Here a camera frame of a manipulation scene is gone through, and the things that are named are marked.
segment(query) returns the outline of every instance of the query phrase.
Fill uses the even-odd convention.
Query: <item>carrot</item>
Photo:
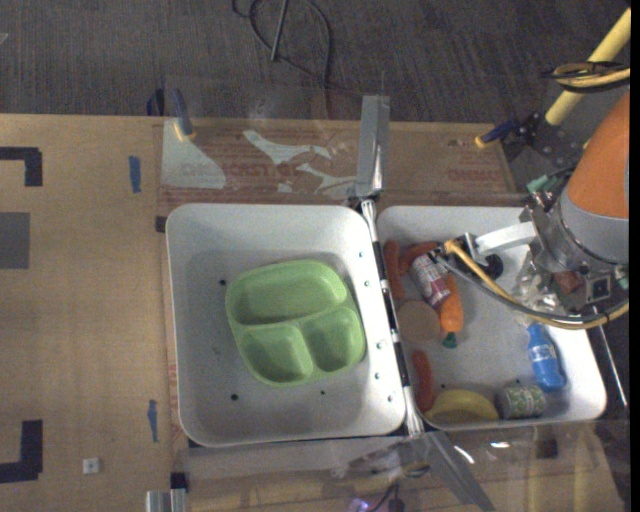
[[[401,276],[407,275],[409,269],[411,268],[411,264],[413,260],[415,260],[418,256],[422,256],[423,254],[427,254],[428,252],[433,251],[438,248],[438,242],[423,242],[420,244],[415,244],[409,247],[401,256],[400,256],[400,265],[399,271]]]
[[[389,287],[391,288],[391,295],[396,300],[404,299],[404,287],[400,278],[399,263],[400,263],[400,246],[395,240],[389,240],[384,244],[382,250],[384,257],[384,266],[387,269],[387,277],[389,279]]]
[[[456,280],[452,273],[447,274],[445,283],[451,295],[444,300],[438,309],[440,327],[442,327],[442,330],[445,332],[459,332],[464,325],[464,311],[462,310],[460,292],[458,291]]]
[[[411,362],[418,374],[418,386],[414,394],[416,397],[416,405],[420,412],[425,413],[436,400],[436,393],[433,389],[433,372],[431,371],[431,363],[427,354],[422,350],[414,350],[411,355]]]

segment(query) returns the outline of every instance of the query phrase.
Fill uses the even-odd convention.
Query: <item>green plate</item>
[[[229,324],[251,373],[272,386],[306,384],[360,362],[366,344],[342,278],[316,260],[250,270],[229,285]]]

